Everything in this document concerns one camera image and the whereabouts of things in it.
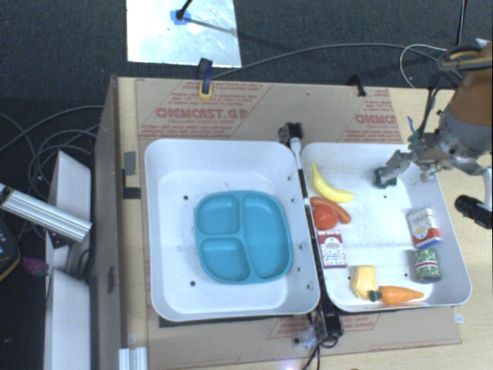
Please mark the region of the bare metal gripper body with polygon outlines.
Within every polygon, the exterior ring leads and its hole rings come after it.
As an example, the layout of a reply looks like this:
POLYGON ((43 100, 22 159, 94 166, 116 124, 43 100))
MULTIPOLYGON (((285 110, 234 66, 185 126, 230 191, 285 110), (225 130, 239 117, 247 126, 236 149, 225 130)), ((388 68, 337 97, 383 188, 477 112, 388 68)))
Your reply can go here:
POLYGON ((478 153, 448 131, 425 133, 414 155, 415 163, 428 170, 478 170, 478 153))

